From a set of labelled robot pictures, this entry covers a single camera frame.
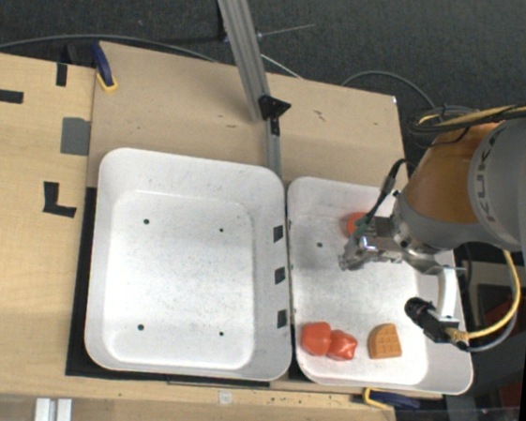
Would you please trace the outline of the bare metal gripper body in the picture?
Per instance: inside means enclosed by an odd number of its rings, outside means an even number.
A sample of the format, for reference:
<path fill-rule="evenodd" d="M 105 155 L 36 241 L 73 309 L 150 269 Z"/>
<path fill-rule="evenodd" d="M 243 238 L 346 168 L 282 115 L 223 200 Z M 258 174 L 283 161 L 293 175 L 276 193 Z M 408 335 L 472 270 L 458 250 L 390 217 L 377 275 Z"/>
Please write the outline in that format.
<path fill-rule="evenodd" d="M 379 259 L 371 263 L 407 263 L 417 272 L 433 276 L 446 268 L 453 269 L 451 264 L 442 264 L 437 259 L 440 251 L 416 244 L 409 235 L 400 235 L 388 217 L 373 217 L 359 237 L 357 246 L 379 250 Z"/>

